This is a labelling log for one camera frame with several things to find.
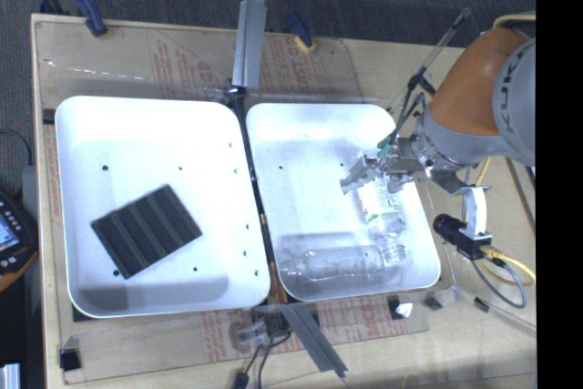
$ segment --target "wooden table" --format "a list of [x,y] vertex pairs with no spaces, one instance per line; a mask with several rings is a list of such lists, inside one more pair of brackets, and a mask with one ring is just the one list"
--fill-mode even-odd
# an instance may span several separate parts
[[[74,95],[209,98],[213,86],[232,73],[236,31],[108,21],[107,35],[94,38],[83,22],[78,17],[40,14],[31,21],[46,387],[228,388],[249,359],[181,368],[168,362],[168,369],[136,370],[140,361],[149,361],[152,355],[165,358],[165,350],[147,331],[157,325],[156,317],[109,320],[105,331],[103,320],[74,322],[66,295],[58,166],[50,120],[58,104]],[[293,49],[292,36],[266,34],[261,80],[268,94],[277,96],[287,86],[283,89],[287,95],[299,97],[326,99],[344,93],[359,102],[384,107],[398,104],[394,99],[432,49],[336,38],[315,38],[315,42],[317,52],[307,58]],[[461,52],[443,50],[429,69],[434,85]],[[534,269],[534,188],[522,174],[517,176],[518,170],[506,159],[492,158],[484,179],[493,186],[486,194],[487,227],[494,235],[493,244]],[[418,189],[430,221],[440,212],[457,215],[460,199],[429,184]],[[536,290],[528,289],[525,310],[509,308],[476,277],[467,260],[449,246],[443,249],[439,240],[436,243],[444,271],[444,286],[436,291],[455,298],[442,309],[423,310],[422,321],[428,329],[336,344],[335,350],[349,368],[345,382],[333,372],[320,373],[304,350],[275,353],[263,371],[264,386],[530,387],[537,361]],[[474,306],[476,296],[491,305],[489,312]],[[107,339],[115,334],[127,339],[128,351],[110,354],[104,347],[99,353],[99,336]],[[90,362],[85,360],[80,369],[66,372],[59,368],[59,350],[80,345],[83,357],[87,342],[93,345],[86,353],[92,355]],[[116,348],[123,350],[119,342]],[[133,374],[109,376],[123,374],[129,365]],[[249,388],[256,372],[251,371]]]

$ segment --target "black rectangular object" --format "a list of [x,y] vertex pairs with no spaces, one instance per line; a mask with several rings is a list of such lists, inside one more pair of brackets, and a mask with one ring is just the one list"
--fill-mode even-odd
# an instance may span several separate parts
[[170,185],[91,222],[125,279],[202,235]]

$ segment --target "blue clamp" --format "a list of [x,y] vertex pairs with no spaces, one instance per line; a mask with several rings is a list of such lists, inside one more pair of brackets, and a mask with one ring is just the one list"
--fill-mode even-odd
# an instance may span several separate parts
[[295,42],[300,47],[300,49],[304,52],[312,52],[313,49],[316,48],[316,45],[312,41],[310,29],[303,22],[302,18],[295,12],[291,11],[291,13],[287,15],[285,19],[290,22],[293,30],[298,34],[298,36],[295,38]]
[[97,7],[97,0],[75,0],[75,3],[81,12],[83,12],[83,15],[87,16],[85,24],[93,36],[104,35],[107,32],[107,27],[101,19],[101,12],[99,12],[99,7]]

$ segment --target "white plastic tray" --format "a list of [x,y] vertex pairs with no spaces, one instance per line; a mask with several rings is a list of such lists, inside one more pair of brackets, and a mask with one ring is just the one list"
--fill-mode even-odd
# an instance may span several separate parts
[[[240,125],[210,102],[71,97],[56,111],[67,285],[97,318],[251,307],[270,288]],[[202,236],[125,280],[90,227],[169,184]]]
[[[371,245],[356,191],[340,180],[359,151],[376,148],[394,128],[382,108],[367,104],[258,104],[247,116],[251,153],[278,269],[306,251]],[[286,291],[310,302],[433,285],[440,262],[414,184],[399,194],[407,258],[374,278],[298,285],[280,274]]]

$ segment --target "plastic bottle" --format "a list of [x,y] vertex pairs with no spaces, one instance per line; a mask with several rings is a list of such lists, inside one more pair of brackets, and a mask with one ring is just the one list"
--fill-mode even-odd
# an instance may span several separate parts
[[291,282],[323,282],[336,278],[369,279],[384,269],[376,245],[318,248],[280,264],[281,279]]
[[385,264],[404,261],[407,225],[396,195],[377,178],[358,189],[370,240],[381,249]]

